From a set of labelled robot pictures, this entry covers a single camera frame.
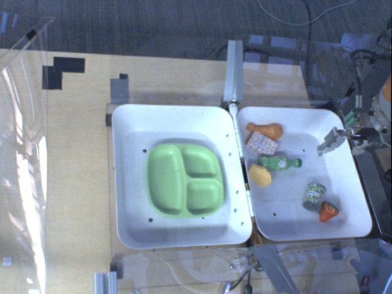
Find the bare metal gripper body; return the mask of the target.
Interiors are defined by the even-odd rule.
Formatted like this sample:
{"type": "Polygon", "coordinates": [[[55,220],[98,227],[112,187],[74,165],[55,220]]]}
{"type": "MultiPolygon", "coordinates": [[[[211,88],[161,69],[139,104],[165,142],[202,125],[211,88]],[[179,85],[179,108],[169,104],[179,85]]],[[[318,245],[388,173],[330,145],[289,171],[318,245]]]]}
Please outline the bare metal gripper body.
{"type": "Polygon", "coordinates": [[[366,111],[362,102],[345,115],[346,135],[352,140],[387,140],[387,102],[373,102],[366,111]]]}

